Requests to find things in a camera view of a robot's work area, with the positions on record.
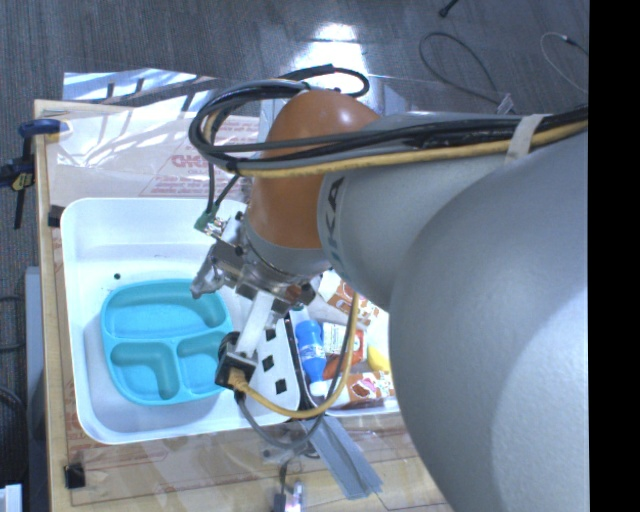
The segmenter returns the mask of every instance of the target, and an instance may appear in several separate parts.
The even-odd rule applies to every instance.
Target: black clamp
[[[67,131],[68,125],[57,119],[34,119],[22,123],[18,133],[24,139],[22,156],[9,160],[0,167],[0,188],[11,187],[18,193],[16,215],[13,229],[19,229],[22,224],[22,210],[24,209],[25,189],[35,183],[35,163],[31,152],[31,141],[36,135],[45,135]]]

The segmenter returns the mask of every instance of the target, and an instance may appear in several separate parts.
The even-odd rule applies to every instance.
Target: white tray
[[[193,224],[204,209],[202,199],[80,199],[65,208],[61,219],[62,250],[75,380],[77,414],[82,428],[105,444],[140,442],[249,427],[233,392],[175,405],[142,406],[116,389],[102,349],[100,309],[115,288],[133,282],[193,278],[212,243]],[[220,215],[232,216],[245,205],[225,201]],[[219,292],[240,330],[250,302],[226,287]],[[283,322],[277,338],[260,343],[258,358],[272,356],[251,380],[276,404],[297,409],[300,388]],[[276,394],[275,382],[286,381]],[[247,399],[261,425],[288,418]]]

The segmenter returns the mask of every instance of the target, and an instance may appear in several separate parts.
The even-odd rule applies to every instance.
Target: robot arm
[[[330,91],[285,108],[272,140],[504,119],[377,119]],[[208,264],[262,308],[258,326],[308,303],[330,266],[388,310],[403,417],[457,512],[588,510],[586,153],[583,129],[508,164],[257,178]]]

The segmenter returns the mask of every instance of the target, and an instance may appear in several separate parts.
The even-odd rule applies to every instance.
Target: wooden table
[[[119,108],[37,100],[34,117],[51,116],[55,111]],[[36,137],[35,155],[50,509],[270,511],[274,493],[279,490],[278,466],[265,462],[260,448],[263,442],[251,429],[151,444],[105,446],[83,437],[74,425],[72,382],[65,379],[70,356],[63,269],[57,253],[59,234],[49,226],[45,137]],[[452,512],[417,456],[399,413],[345,419],[343,425],[381,477],[383,491],[347,500],[321,461],[303,461],[292,465],[288,481],[303,482],[304,510]],[[154,460],[153,452],[158,449],[163,456]],[[65,483],[65,467],[77,458],[85,465],[86,485],[70,490]],[[107,460],[115,463],[106,464]],[[189,471],[196,469],[194,474],[199,479],[189,480]],[[178,482],[175,475],[182,471],[187,476]]]

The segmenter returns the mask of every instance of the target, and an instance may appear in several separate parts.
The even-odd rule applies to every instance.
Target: yellow cable
[[[542,146],[584,130],[588,121],[552,128],[541,133],[534,134],[531,146]],[[495,153],[504,153],[509,148],[510,140],[484,142],[455,148],[422,149],[391,153],[386,155],[373,155],[337,160],[334,162],[322,162],[318,164],[290,167],[284,169],[240,169],[241,176],[260,178],[293,178],[299,176],[311,176],[314,174],[326,174],[329,172],[348,171],[385,165],[409,164],[415,162],[427,162],[434,160],[450,160],[453,158],[469,158],[485,156]]]
[[[268,409],[281,414],[282,416],[288,416],[290,418],[304,420],[313,418],[325,412],[329,407],[331,407],[335,401],[340,396],[340,393],[344,389],[347,384],[347,378],[349,377],[349,373],[351,372],[351,362],[353,360],[353,347],[354,341],[356,337],[356,324],[358,323],[358,304],[360,301],[360,297],[357,293],[353,294],[353,301],[351,303],[351,311],[349,312],[349,332],[347,333],[347,363],[344,371],[342,372],[342,377],[340,378],[340,382],[338,387],[333,392],[333,394],[321,405],[314,407],[313,409],[308,409],[305,411],[297,411],[293,409],[285,409],[284,407],[280,407],[277,404],[274,404],[271,400],[264,397],[260,393],[258,393],[255,389],[249,386],[247,379],[242,370],[237,368],[232,368],[229,372],[229,384],[233,386],[237,391],[241,391],[246,393],[251,398],[253,398],[256,402],[264,405]]]

